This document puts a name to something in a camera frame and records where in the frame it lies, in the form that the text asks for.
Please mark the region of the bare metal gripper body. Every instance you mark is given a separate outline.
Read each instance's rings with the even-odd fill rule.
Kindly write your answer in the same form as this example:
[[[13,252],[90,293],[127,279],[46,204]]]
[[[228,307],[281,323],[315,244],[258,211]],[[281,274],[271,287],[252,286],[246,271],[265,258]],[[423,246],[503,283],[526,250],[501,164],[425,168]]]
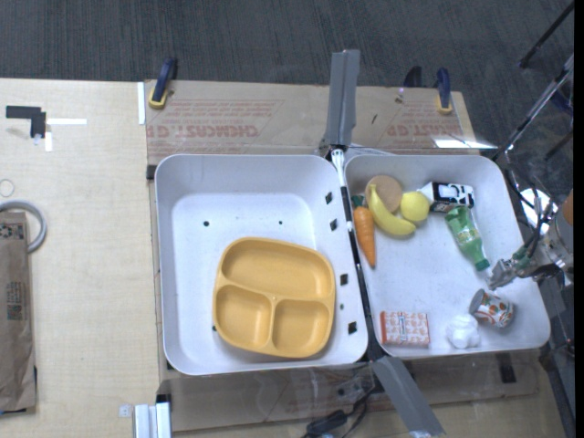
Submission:
[[[574,258],[560,240],[540,237],[535,243],[523,245],[515,254],[516,275],[532,278],[539,284],[555,278],[561,286],[574,283]]]

